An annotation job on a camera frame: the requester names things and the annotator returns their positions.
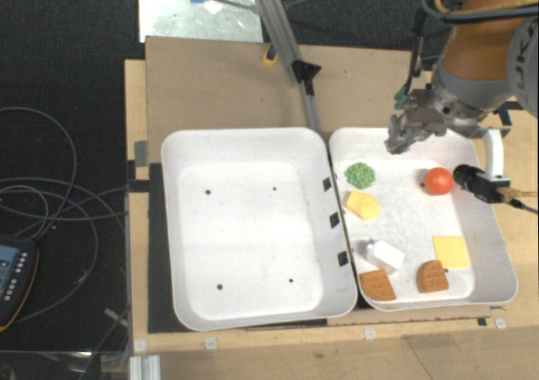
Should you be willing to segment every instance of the white tray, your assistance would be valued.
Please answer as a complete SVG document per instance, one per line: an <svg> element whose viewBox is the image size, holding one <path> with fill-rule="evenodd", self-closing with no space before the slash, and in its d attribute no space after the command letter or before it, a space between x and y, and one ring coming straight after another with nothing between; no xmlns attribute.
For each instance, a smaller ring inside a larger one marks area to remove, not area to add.
<svg viewBox="0 0 539 380"><path fill-rule="evenodd" d="M173 305L185 326L327 318L354 307L328 154L314 131L178 131L162 159Z"/></svg>
<svg viewBox="0 0 539 380"><path fill-rule="evenodd" d="M344 176L351 164L366 163L376 174L375 183L363 191L379 200L380 216L364 221L344 209L357 272L375 269L363 256L369 241L382 239L406 254L403 266L389 275L397 299L375 301L361 291L366 301L381 310L509 301L517 283L492 206L457 187L448 195L432 196L419 185L433 167L452 171L464 163L478 166L472 143L448 132L391 155L385 139L387 129L343 128L329 142L343 205L354 189ZM419 293L416 273L425 261L435 259L433 236L463 236L471 267L446 273L449 290Z"/></svg>

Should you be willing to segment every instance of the black carpet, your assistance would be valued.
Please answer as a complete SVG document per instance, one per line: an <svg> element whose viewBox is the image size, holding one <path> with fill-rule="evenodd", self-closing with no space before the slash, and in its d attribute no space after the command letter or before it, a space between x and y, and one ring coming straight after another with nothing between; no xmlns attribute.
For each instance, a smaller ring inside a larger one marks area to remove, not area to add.
<svg viewBox="0 0 539 380"><path fill-rule="evenodd" d="M291 7L289 17L301 43L408 49L418 5L312 0ZM93 192L126 182L123 61L143 57L137 11L137 0L0 0L0 107L29 106L58 119L77 146L77 183ZM436 42L433 52L439 47ZM0 179L69 178L69 149L50 123L0 114L0 129ZM123 209L122 194L107 199L116 211ZM32 207L39 211L39 203ZM88 211L105 213L97 206ZM26 223L0 213L2 233ZM125 244L113 222L96 226L99 261L88 282L68 302L0 334L0 350L90 350L103 338L111 325L104 310L121 313L126 305ZM93 252L90 231L83 223L51 229L21 316L67 294L84 276ZM119 327L103 350L124 343Z"/></svg>

